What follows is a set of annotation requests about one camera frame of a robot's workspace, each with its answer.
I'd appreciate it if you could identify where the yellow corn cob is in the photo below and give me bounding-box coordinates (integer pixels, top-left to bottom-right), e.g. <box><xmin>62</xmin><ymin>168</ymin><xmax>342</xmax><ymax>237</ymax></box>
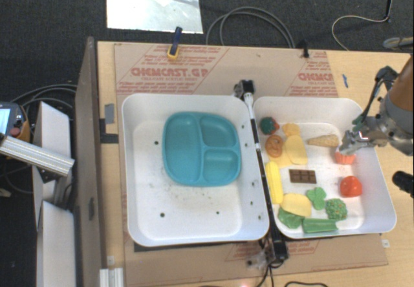
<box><xmin>265</xmin><ymin>160</ymin><xmax>285</xmax><ymax>205</ymax></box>

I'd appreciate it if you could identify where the brown cardboard board red print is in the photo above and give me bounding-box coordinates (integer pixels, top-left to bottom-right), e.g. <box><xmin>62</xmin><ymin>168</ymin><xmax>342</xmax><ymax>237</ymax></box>
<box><xmin>114</xmin><ymin>43</ymin><xmax>389</xmax><ymax>280</ymax></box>

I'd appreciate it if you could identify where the yellow toy lemon wedge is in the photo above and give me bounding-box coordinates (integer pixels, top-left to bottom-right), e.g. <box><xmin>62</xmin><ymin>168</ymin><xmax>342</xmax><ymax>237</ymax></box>
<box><xmin>279</xmin><ymin>192</ymin><xmax>312</xmax><ymax>218</ymax></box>

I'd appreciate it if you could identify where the white plastic tray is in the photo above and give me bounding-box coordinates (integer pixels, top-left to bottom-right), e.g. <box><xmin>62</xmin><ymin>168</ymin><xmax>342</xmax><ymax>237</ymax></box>
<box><xmin>121</xmin><ymin>92</ymin><xmax>270</xmax><ymax>248</ymax></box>
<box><xmin>252</xmin><ymin>95</ymin><xmax>398</xmax><ymax>240</ymax></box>

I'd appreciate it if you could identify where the green pepper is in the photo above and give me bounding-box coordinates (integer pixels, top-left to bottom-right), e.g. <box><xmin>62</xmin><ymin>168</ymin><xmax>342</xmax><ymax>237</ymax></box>
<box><xmin>277</xmin><ymin>207</ymin><xmax>305</xmax><ymax>229</ymax></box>

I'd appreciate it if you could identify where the flat yellow toy slice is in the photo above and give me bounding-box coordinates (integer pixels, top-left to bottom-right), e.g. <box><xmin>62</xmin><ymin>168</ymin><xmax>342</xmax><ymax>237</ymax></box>
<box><xmin>273</xmin><ymin>153</ymin><xmax>294</xmax><ymax>169</ymax></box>

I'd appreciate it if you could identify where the small yellow toy chip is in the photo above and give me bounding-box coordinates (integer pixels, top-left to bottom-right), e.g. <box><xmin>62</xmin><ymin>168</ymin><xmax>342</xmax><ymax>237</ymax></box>
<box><xmin>281</xmin><ymin>122</ymin><xmax>301</xmax><ymax>137</ymax></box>

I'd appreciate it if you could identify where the yellow toy cheese slice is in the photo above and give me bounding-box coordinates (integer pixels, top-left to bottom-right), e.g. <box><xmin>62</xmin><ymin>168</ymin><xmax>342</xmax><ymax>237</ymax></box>
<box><xmin>284</xmin><ymin>134</ymin><xmax>309</xmax><ymax>166</ymax></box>

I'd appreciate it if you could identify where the blue divided plate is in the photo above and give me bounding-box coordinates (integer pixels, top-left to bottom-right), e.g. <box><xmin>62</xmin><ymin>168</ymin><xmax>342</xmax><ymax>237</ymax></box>
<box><xmin>161</xmin><ymin>111</ymin><xmax>242</xmax><ymax>187</ymax></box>

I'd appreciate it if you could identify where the red tomato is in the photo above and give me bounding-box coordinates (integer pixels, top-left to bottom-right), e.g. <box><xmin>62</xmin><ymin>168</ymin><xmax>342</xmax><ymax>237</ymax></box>
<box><xmin>339</xmin><ymin>175</ymin><xmax>364</xmax><ymax>198</ymax></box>

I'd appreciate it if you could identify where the thin black and white rod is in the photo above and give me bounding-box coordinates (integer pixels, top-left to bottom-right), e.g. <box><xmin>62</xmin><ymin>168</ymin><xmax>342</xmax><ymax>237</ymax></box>
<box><xmin>244</xmin><ymin>92</ymin><xmax>276</xmax><ymax>241</ymax></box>

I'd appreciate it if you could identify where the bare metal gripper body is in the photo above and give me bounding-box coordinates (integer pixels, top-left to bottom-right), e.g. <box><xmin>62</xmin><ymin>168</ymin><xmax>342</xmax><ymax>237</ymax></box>
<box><xmin>351</xmin><ymin>116</ymin><xmax>414</xmax><ymax>156</ymax></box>

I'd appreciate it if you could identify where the brown chocolate bar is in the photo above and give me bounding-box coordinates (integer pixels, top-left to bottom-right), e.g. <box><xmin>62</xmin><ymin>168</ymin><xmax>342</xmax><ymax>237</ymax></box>
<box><xmin>288</xmin><ymin>169</ymin><xmax>317</xmax><ymax>184</ymax></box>

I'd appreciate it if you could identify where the red and green strawberry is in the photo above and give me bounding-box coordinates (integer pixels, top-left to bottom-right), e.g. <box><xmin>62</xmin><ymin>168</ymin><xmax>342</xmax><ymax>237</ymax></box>
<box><xmin>259</xmin><ymin>116</ymin><xmax>280</xmax><ymax>136</ymax></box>

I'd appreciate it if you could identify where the tan ice cream cone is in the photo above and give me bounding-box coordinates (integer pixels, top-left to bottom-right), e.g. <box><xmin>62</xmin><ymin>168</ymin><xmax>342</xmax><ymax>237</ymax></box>
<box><xmin>306</xmin><ymin>134</ymin><xmax>340</xmax><ymax>149</ymax></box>

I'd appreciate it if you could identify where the orange pretzel biscuit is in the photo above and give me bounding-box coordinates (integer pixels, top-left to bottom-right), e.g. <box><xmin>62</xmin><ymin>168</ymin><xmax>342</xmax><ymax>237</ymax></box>
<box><xmin>265</xmin><ymin>134</ymin><xmax>285</xmax><ymax>159</ymax></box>

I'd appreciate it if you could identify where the green broccoli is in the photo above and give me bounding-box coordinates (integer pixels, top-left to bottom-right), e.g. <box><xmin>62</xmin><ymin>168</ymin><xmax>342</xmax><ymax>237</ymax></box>
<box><xmin>324</xmin><ymin>198</ymin><xmax>349</xmax><ymax>222</ymax></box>

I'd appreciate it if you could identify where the green lettuce leaf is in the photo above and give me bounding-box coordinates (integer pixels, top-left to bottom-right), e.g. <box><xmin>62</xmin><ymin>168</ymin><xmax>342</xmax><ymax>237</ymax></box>
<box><xmin>305</xmin><ymin>186</ymin><xmax>328</xmax><ymax>211</ymax></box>

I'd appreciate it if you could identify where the green celery stick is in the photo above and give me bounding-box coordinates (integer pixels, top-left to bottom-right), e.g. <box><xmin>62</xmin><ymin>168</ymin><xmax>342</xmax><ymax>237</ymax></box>
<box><xmin>301</xmin><ymin>217</ymin><xmax>339</xmax><ymax>234</ymax></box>

